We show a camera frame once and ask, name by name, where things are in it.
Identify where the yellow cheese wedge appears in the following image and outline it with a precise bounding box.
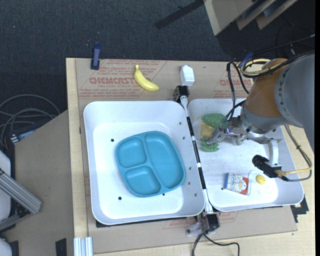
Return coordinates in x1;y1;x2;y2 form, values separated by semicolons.
199;121;217;138

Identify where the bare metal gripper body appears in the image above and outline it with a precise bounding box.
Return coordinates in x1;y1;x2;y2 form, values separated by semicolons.
219;116;277;147

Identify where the white plastic tray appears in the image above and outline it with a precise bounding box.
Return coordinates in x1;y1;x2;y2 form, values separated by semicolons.
187;98;305;213
83;100;206;225

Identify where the white fried egg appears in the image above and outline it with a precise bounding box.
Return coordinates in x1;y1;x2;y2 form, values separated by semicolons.
247;169;273;195

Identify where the yellow banana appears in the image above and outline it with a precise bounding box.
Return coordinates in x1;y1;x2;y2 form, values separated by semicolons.
133;64;160;92

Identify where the brown cardboard board red print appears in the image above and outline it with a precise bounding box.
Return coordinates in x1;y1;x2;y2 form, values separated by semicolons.
74;58;299;254

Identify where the thin black and white rod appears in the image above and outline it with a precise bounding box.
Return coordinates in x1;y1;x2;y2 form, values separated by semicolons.
179;95;214;214

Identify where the black cylinder on white bracket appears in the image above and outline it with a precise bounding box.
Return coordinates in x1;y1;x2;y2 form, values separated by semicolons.
251;138;283;179

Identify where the small white carton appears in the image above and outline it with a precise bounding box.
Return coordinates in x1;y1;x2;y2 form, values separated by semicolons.
179;64;196;87

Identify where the white blue and orange packet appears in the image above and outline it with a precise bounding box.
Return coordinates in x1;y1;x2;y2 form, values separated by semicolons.
223;172;252;196

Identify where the blue divided plate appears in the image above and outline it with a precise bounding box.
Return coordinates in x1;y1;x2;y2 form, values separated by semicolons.
114;130;186;198

